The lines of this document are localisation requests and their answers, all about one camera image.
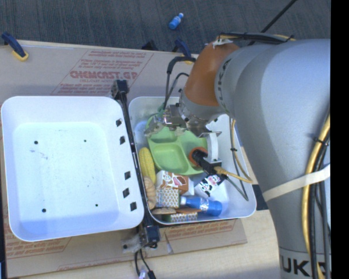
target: gray carpet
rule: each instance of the gray carpet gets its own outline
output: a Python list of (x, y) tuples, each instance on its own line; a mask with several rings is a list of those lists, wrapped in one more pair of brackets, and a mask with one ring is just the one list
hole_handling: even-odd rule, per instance
[[(191, 53), (220, 32), (259, 32), (291, 0), (0, 0), (4, 31), (23, 40), (141, 49), (152, 40), (171, 51), (181, 38)], [(179, 12), (176, 30), (168, 22)], [(330, 38), (331, 0), (298, 0), (267, 31), (296, 39)], [(4, 260), (0, 200), (0, 262)]]

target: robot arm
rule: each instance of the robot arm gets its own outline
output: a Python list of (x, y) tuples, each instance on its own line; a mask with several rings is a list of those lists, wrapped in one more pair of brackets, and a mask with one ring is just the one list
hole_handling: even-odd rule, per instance
[[(314, 145), (324, 145), (315, 138), (325, 123), (329, 133), (329, 106), (330, 40), (242, 48), (233, 43), (208, 44), (181, 92), (178, 115), (195, 134), (206, 131), (206, 125), (222, 113), (236, 120), (262, 192), (273, 192), (273, 197), (263, 195), (275, 224), (282, 278), (310, 276), (313, 259), (319, 276), (313, 278), (323, 274), (330, 278), (330, 260), (324, 254), (327, 233), (318, 207), (313, 208), (316, 242), (311, 249), (315, 252), (309, 254), (303, 215), (308, 210), (304, 203), (309, 185), (274, 194), (276, 187), (313, 171), (308, 162)], [(329, 164), (329, 147), (321, 162)], [(329, 198), (329, 179), (325, 184), (325, 198)], [(329, 209), (323, 214), (330, 224)]]

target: orange object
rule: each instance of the orange object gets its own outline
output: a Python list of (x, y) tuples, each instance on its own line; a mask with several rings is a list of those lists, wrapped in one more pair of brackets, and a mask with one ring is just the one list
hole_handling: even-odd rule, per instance
[(201, 51), (184, 87), (184, 93), (190, 101), (199, 105), (219, 105), (214, 87), (216, 73), (226, 56), (237, 49), (239, 46), (233, 43), (213, 48), (211, 42)]

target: white plastic tray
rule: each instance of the white plastic tray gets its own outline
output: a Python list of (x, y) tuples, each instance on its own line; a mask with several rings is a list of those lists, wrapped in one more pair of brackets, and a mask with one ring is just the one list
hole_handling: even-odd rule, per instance
[[(178, 97), (171, 97), (168, 101), (168, 104), (175, 104), (179, 101)], [(163, 104), (164, 97), (137, 97), (133, 99), (129, 104), (129, 113), (131, 119), (131, 125), (134, 133), (134, 140), (136, 143), (137, 151), (142, 147), (148, 147), (147, 139), (144, 135), (144, 130), (146, 127), (147, 120), (157, 112), (158, 108)], [(229, 117), (228, 115), (221, 115), (216, 122), (211, 122), (208, 125), (208, 128), (212, 131), (221, 131), (222, 133), (218, 136), (218, 146), (219, 146), (219, 158), (222, 160), (222, 167), (227, 171), (236, 174), (233, 163), (233, 154), (230, 150), (230, 127), (229, 127)], [(240, 150), (240, 144), (236, 133), (234, 132), (234, 139), (236, 144), (236, 149)], [(243, 169), (247, 170), (245, 165), (244, 158), (241, 152), (238, 152), (239, 160), (243, 165)], [(196, 174), (190, 176), (194, 183), (198, 183), (205, 176), (205, 173)], [(251, 216), (256, 211), (256, 198), (252, 185), (249, 183), (241, 183), (240, 180), (237, 180), (231, 177), (231, 180), (239, 187), (240, 191), (245, 190), (245, 193), (248, 196), (246, 200), (242, 194), (238, 192), (229, 182), (224, 181), (217, 190), (215, 190), (210, 197), (211, 200), (217, 200), (222, 202), (223, 210), (218, 217), (199, 214), (198, 220), (186, 221), (186, 223), (196, 223), (203, 221), (214, 221), (214, 220), (226, 220), (226, 219), (235, 219)], [(158, 223), (164, 225), (173, 225), (173, 223), (162, 221), (159, 218), (156, 218), (155, 215), (152, 215), (153, 219)]]
[(133, 228), (144, 215), (122, 108), (16, 96), (1, 109), (9, 224), (24, 241)]

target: wooden surface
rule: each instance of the wooden surface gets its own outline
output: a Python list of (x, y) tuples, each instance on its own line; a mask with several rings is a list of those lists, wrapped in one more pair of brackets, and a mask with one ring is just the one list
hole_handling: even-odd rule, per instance
[[(279, 255), (273, 221), (268, 210), (242, 220), (248, 242), (242, 245), (194, 251), (146, 259), (157, 279), (280, 278)], [(138, 268), (144, 267), (138, 260)], [(134, 261), (60, 271), (22, 279), (130, 279), (138, 278)]]

